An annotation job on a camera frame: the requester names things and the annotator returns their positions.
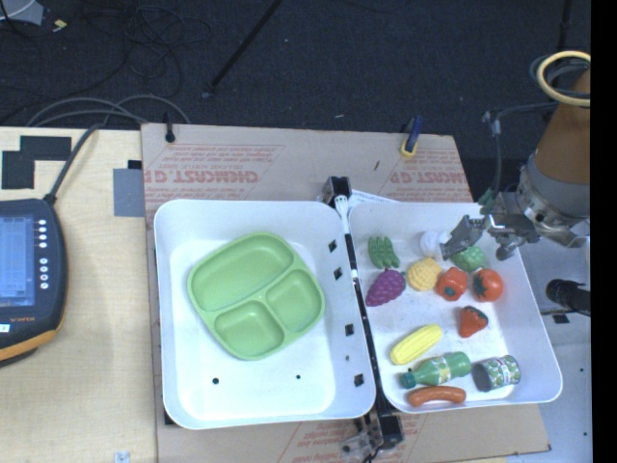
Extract green pea pods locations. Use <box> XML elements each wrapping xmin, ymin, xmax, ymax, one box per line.
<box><xmin>366</xmin><ymin>234</ymin><xmax>402</xmax><ymax>271</ymax></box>

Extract orange tomato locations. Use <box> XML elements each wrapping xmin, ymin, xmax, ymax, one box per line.
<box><xmin>470</xmin><ymin>267</ymin><xmax>505</xmax><ymax>304</ymax></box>

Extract white printed paper slip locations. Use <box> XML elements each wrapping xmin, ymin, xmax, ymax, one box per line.
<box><xmin>347</xmin><ymin>188</ymin><xmax>402</xmax><ymax>207</ymax></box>

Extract thin black and white rod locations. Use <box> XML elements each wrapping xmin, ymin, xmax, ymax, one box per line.
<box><xmin>335</xmin><ymin>194</ymin><xmax>392</xmax><ymax>423</ymax></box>

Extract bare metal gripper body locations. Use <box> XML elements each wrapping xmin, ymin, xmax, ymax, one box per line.
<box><xmin>484</xmin><ymin>188</ymin><xmax>591</xmax><ymax>262</ymax></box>

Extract green divided plate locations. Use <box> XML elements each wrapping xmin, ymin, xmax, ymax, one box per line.
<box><xmin>186</xmin><ymin>231</ymin><xmax>327</xmax><ymax>363</ymax></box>

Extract green toy lettuce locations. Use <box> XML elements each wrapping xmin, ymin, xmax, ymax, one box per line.
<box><xmin>449</xmin><ymin>244</ymin><xmax>487</xmax><ymax>274</ymax></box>

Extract black cylinder on white bracket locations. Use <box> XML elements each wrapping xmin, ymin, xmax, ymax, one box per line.
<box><xmin>544</xmin><ymin>278</ymin><xmax>591</xmax><ymax>318</ymax></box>

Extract white plastic tray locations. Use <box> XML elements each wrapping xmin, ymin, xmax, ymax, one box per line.
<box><xmin>347</xmin><ymin>201</ymin><xmax>565</xmax><ymax>415</ymax></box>
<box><xmin>152</xmin><ymin>198</ymin><xmax>378</xmax><ymax>431</ymax></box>

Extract purple grapes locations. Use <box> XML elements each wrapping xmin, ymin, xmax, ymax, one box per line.
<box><xmin>363</xmin><ymin>268</ymin><xmax>408</xmax><ymax>309</ymax></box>

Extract small can of peas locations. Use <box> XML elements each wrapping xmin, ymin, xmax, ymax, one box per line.
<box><xmin>471</xmin><ymin>354</ymin><xmax>523</xmax><ymax>394</ymax></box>

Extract brown cardboard board red print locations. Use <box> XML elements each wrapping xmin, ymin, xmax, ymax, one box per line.
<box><xmin>140</xmin><ymin>123</ymin><xmax>552</xmax><ymax>463</ymax></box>

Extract white toy garlic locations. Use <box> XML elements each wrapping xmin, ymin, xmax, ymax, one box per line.
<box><xmin>418</xmin><ymin>230</ymin><xmax>452</xmax><ymax>260</ymax></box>

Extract green toy bottle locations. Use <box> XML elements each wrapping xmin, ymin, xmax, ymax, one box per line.
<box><xmin>399</xmin><ymin>350</ymin><xmax>473</xmax><ymax>391</ymax></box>

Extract yellow bumpy toy fruit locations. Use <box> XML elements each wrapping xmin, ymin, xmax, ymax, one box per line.
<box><xmin>405</xmin><ymin>256</ymin><xmax>443</xmax><ymax>293</ymax></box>

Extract red strawberry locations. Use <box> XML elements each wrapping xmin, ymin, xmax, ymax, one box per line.
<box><xmin>457</xmin><ymin>305</ymin><xmax>490</xmax><ymax>340</ymax></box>

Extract black block with thin wires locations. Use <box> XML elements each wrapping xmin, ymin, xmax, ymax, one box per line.
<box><xmin>323</xmin><ymin>176</ymin><xmax>351</xmax><ymax>206</ymax></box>
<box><xmin>374</xmin><ymin>413</ymin><xmax>404</xmax><ymax>451</ymax></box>

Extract yellow corn cob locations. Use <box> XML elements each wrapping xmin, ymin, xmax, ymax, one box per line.
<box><xmin>389</xmin><ymin>323</ymin><xmax>445</xmax><ymax>368</ymax></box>

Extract orange bell pepper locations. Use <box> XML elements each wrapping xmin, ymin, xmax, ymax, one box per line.
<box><xmin>435</xmin><ymin>265</ymin><xmax>469</xmax><ymax>303</ymax></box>

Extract orange sausage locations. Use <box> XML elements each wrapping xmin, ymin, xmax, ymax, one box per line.
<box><xmin>406</xmin><ymin>385</ymin><xmax>469</xmax><ymax>409</ymax></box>

